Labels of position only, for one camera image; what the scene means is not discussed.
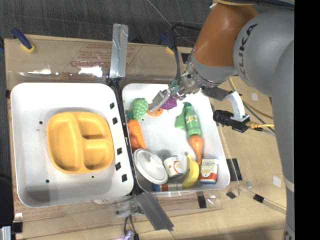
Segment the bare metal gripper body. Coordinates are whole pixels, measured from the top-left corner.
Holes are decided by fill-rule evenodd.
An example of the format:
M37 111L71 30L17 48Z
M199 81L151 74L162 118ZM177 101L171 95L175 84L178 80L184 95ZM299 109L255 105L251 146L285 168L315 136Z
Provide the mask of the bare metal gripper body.
M178 87L171 91L171 95L176 100L183 100L188 95L204 91L210 92L221 84L221 78L218 74L201 74L194 68L186 68L180 77Z

